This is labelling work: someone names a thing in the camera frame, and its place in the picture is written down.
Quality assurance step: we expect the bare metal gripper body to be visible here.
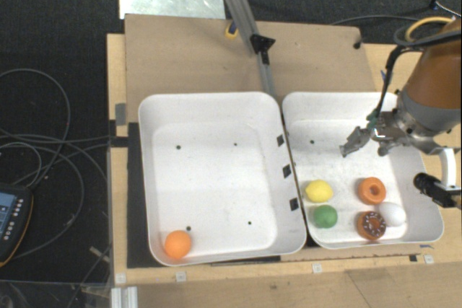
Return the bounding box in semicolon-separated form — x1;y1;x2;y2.
369;110;451;156

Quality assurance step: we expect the white plastic tray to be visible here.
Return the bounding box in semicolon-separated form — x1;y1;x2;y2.
281;91;445;250
138;91;308;268

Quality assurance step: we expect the orange doughnut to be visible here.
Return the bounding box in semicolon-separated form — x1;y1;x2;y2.
357;176;388;206

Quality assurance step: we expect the yellow lemon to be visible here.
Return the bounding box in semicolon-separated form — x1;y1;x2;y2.
305;179;334;203

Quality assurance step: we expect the white egg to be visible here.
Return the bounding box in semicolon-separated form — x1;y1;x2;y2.
378;201;407;228

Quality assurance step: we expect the green ball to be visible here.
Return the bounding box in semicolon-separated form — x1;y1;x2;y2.
312;204;339;229

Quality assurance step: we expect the brown sprinkled doughnut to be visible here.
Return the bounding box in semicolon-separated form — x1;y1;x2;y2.
356;211;387;241

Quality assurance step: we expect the brown cardboard board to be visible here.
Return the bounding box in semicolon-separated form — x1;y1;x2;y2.
124;13;423;264

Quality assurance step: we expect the orange ball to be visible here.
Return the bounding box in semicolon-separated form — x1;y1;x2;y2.
164;229;192;260

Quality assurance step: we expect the black cylinder on white bracket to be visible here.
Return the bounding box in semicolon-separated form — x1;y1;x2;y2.
413;147;462;209

